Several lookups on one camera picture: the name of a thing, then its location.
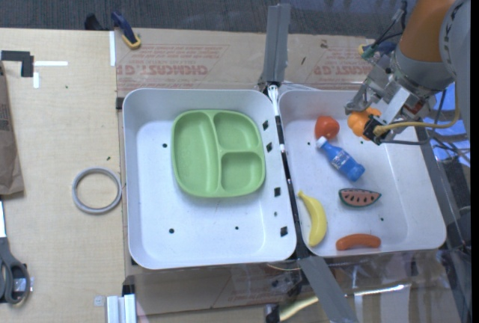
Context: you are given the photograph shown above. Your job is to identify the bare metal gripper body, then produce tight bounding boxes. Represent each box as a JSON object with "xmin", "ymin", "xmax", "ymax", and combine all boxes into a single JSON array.
[{"xmin": 363, "ymin": 54, "xmax": 427, "ymax": 120}]

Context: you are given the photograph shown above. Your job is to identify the orange bell pepper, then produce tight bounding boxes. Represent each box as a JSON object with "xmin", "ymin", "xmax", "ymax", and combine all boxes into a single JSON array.
[{"xmin": 347, "ymin": 107, "xmax": 382, "ymax": 141}]

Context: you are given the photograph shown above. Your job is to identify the red tomato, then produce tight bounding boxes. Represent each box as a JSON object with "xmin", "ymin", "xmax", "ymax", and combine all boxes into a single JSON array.
[{"xmin": 314, "ymin": 115, "xmax": 341, "ymax": 141}]

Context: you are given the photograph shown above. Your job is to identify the blue bottle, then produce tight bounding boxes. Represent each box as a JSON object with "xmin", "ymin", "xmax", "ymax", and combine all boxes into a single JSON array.
[{"xmin": 316, "ymin": 136, "xmax": 366, "ymax": 182}]

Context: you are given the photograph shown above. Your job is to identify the watermelon slice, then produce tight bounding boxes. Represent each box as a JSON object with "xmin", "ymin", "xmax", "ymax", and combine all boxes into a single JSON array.
[{"xmin": 338, "ymin": 188, "xmax": 382, "ymax": 209}]

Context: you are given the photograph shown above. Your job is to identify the white plastic tray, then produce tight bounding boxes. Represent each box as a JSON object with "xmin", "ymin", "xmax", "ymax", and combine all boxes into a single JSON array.
[
  {"xmin": 278, "ymin": 89, "xmax": 448, "ymax": 259},
  {"xmin": 122, "ymin": 87, "xmax": 298, "ymax": 271}
]

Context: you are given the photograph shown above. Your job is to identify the yellow banana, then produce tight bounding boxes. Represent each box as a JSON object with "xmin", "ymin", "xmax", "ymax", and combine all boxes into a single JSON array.
[{"xmin": 296, "ymin": 190, "xmax": 329, "ymax": 248}]

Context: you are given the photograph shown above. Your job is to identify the orange sausage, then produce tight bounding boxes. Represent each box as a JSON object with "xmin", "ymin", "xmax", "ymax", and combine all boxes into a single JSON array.
[{"xmin": 335, "ymin": 233, "xmax": 382, "ymax": 252}]

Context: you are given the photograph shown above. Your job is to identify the green divided plate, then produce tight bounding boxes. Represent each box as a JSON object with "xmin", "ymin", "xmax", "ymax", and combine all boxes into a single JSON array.
[{"xmin": 171, "ymin": 109, "xmax": 267, "ymax": 199}]

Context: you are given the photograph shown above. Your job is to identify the brown cardboard board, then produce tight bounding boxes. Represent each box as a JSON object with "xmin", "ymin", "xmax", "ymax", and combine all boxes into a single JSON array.
[{"xmin": 114, "ymin": 28, "xmax": 456, "ymax": 317}]

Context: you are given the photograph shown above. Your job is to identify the brown paper bag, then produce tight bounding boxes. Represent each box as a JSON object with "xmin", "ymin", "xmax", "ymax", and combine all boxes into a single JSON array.
[{"xmin": 0, "ymin": 61, "xmax": 25, "ymax": 196}]

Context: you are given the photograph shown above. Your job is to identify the grey scissors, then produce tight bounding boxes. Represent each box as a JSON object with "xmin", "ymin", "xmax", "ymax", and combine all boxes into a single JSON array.
[{"xmin": 0, "ymin": 197, "xmax": 31, "ymax": 306}]

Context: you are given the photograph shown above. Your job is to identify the grey tape ring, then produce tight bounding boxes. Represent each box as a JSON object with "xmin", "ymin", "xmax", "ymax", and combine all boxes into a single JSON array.
[{"xmin": 71, "ymin": 167, "xmax": 123, "ymax": 215}]

